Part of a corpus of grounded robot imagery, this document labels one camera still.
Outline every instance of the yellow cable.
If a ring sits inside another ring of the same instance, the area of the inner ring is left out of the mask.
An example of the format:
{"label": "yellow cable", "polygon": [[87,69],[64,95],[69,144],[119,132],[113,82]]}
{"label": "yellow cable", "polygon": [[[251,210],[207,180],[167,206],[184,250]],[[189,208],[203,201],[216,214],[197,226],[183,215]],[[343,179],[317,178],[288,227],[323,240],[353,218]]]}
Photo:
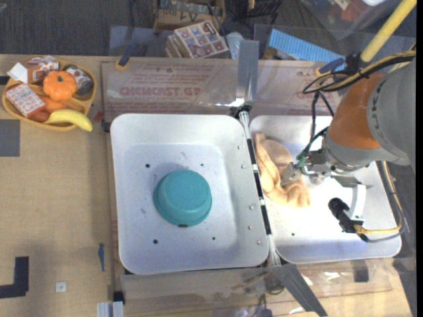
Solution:
{"label": "yellow cable", "polygon": [[364,62],[370,62],[376,55],[376,53],[382,48],[385,42],[403,22],[406,16],[416,6],[417,0],[402,0],[399,6],[391,14],[382,28],[377,32],[375,37],[367,45],[365,50],[362,52],[360,58]]}
{"label": "yellow cable", "polygon": [[[415,41],[414,41],[414,43],[413,43],[413,45],[411,46],[411,48],[410,48],[409,50],[413,50],[413,48],[414,48],[414,50],[415,50],[416,46],[417,46],[417,42],[416,42],[416,40],[415,40]],[[397,70],[397,69],[399,69],[399,68],[401,68],[401,67],[407,66],[408,64],[409,64],[409,62],[401,62],[401,63],[397,63],[395,66],[393,66],[393,67],[391,68],[391,70],[390,70],[389,72],[393,72],[393,71],[395,71],[395,70]]]}
{"label": "yellow cable", "polygon": [[396,59],[398,57],[414,57],[414,56],[416,56],[416,52],[409,50],[409,51],[406,51],[406,52],[403,52],[403,53],[398,53],[398,54],[395,54],[395,55],[390,55],[390,56],[384,57],[383,59],[381,59],[381,60],[379,60],[375,63],[372,63],[371,65],[368,65],[366,68],[363,68],[359,73],[351,75],[347,79],[342,80],[339,83],[336,83],[334,85],[331,85],[329,88],[332,89],[332,90],[339,89],[339,88],[343,87],[344,85],[347,85],[348,83],[354,81],[360,75],[365,75],[368,71],[372,70],[373,68],[377,67],[378,65],[381,65],[382,63],[385,63],[385,62],[390,61],[392,59]]}
{"label": "yellow cable", "polygon": [[[391,175],[389,174],[388,164],[386,163],[386,161],[383,161],[382,162],[382,168],[383,168],[383,172],[386,175],[386,179],[388,181],[389,188],[390,188],[391,193],[392,193],[392,195],[394,197],[394,200],[397,202],[396,203],[397,206],[401,207],[399,198],[397,196],[397,193],[394,191],[395,190],[395,186],[394,186],[394,183],[392,182]],[[402,217],[402,215],[400,215],[400,217],[399,217],[399,224],[398,224],[398,226],[395,227],[395,228],[391,228],[391,229],[374,229],[374,230],[369,230],[369,229],[363,228],[361,225],[354,225],[354,229],[356,230],[356,233],[357,234],[391,234],[392,232],[398,232],[402,227],[403,227],[403,217]]]}

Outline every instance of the orange pumpkin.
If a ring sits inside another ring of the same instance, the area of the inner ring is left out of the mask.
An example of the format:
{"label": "orange pumpkin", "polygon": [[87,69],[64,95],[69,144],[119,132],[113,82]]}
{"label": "orange pumpkin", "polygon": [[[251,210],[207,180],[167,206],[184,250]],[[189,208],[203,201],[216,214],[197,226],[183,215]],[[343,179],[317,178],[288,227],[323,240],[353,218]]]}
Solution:
{"label": "orange pumpkin", "polygon": [[54,101],[69,100],[77,91],[77,83],[67,71],[51,71],[43,81],[44,92]]}

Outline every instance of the clear plastic container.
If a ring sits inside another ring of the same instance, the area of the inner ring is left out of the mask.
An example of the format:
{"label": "clear plastic container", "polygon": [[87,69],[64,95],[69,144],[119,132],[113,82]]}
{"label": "clear plastic container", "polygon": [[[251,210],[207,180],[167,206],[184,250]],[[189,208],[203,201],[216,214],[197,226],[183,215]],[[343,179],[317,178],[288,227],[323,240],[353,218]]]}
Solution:
{"label": "clear plastic container", "polygon": [[363,29],[395,10],[402,0],[300,0],[337,39]]}

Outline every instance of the white tray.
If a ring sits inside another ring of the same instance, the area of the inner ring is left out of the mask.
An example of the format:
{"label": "white tray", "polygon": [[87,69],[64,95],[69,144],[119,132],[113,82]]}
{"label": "white tray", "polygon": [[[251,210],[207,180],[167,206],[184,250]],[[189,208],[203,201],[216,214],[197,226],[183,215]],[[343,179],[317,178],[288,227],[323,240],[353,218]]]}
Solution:
{"label": "white tray", "polygon": [[[132,273],[252,267],[268,255],[242,125],[229,116],[124,114],[110,130],[119,255]],[[189,168],[209,183],[212,207],[179,228],[153,204],[157,182]]]}
{"label": "white tray", "polygon": [[[318,117],[317,130],[329,125],[331,117]],[[250,123],[250,131],[263,133],[267,138],[285,145],[295,158],[309,141],[310,116],[258,116]],[[316,140],[313,150],[321,147]],[[376,164],[354,173],[363,184],[370,186],[366,192],[363,212],[365,227],[386,229],[397,224],[392,214]],[[271,201],[266,207],[276,249],[290,263],[304,264],[366,258],[384,258],[396,255],[401,249],[401,238],[396,237],[378,243],[366,243],[356,234],[342,232],[339,222],[328,208],[329,201],[338,197],[348,205],[352,201],[352,189],[343,188],[335,179],[328,178],[315,186],[305,178],[311,196],[311,205],[306,208],[287,208]],[[388,235],[371,235],[376,239]]]}

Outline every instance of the yellow handle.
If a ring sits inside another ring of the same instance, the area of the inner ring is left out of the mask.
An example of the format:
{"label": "yellow handle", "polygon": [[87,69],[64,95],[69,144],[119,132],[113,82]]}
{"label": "yellow handle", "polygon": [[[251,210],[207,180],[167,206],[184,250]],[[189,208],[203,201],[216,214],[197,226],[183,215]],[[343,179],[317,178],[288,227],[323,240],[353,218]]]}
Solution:
{"label": "yellow handle", "polygon": [[364,62],[370,62],[381,49],[393,32],[404,21],[406,16],[416,6],[417,0],[402,0],[392,15],[388,18],[382,28],[377,32],[372,41],[367,45],[361,54]]}

